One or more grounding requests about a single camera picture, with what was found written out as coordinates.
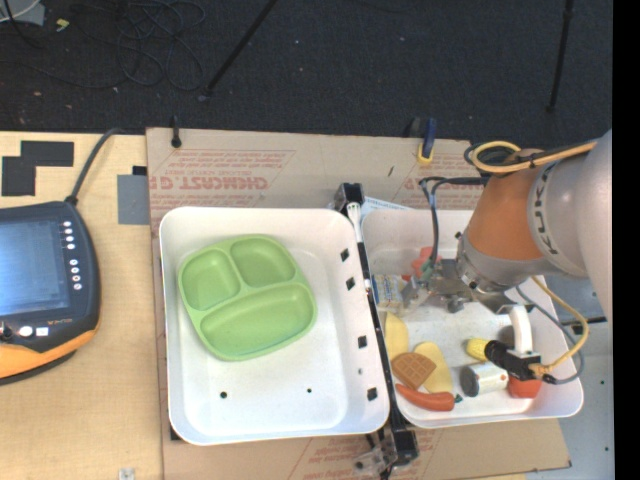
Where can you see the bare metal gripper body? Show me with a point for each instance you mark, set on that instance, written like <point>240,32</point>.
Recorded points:
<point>450,278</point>

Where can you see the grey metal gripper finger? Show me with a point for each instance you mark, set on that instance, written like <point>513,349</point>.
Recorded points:
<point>412,295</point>
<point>455,304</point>

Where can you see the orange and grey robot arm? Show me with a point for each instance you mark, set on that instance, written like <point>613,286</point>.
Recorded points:
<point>560,208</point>

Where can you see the small white and yellow carton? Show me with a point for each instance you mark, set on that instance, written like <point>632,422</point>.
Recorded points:
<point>387,292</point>

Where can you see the orange pink toy food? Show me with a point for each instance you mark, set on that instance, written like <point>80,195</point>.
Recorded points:
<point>421,260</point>

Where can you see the pale yellow toy slice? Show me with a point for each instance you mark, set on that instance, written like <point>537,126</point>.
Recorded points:
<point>441,368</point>
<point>396,333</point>

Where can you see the yellow toy corn cob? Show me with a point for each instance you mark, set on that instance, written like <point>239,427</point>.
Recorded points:
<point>477,349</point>

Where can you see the thin black and white rod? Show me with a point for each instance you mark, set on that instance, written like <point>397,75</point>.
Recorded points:
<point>361,248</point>

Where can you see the brown toy waffle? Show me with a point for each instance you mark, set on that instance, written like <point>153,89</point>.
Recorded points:
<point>412,369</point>

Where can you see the small silver can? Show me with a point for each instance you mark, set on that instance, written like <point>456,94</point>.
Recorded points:
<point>482,379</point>

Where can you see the orange toy carrot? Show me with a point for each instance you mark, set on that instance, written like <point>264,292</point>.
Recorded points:
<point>427,399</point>

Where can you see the white plastic tray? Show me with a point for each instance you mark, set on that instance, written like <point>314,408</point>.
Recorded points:
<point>280,393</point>
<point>480,410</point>

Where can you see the red orange round toy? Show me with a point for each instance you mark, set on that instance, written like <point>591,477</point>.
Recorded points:
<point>524,389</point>

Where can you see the green divided plate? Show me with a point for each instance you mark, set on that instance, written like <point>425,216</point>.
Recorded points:
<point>250,298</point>

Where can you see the brown cardboard board red print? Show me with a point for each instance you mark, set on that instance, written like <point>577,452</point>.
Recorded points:
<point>300,173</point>

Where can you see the black cylinder on white bracket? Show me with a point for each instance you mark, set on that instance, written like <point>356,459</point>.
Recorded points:
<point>520,330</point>

